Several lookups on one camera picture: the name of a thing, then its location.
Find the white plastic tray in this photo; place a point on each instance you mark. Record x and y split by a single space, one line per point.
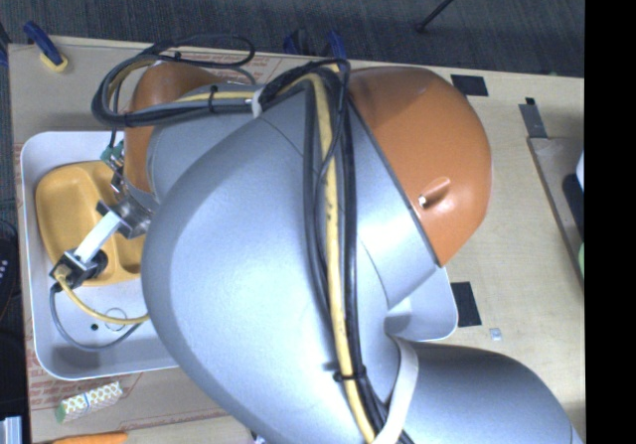
74 347

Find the white yellow green patterned carton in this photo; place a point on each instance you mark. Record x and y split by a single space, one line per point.
89 401

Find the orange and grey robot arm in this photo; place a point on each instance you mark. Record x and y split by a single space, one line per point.
258 233

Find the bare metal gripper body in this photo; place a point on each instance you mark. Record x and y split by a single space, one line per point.
133 216

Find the yellow divided plate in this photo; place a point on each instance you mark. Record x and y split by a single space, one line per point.
64 203

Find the orange carrot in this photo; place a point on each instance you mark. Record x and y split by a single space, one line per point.
92 438

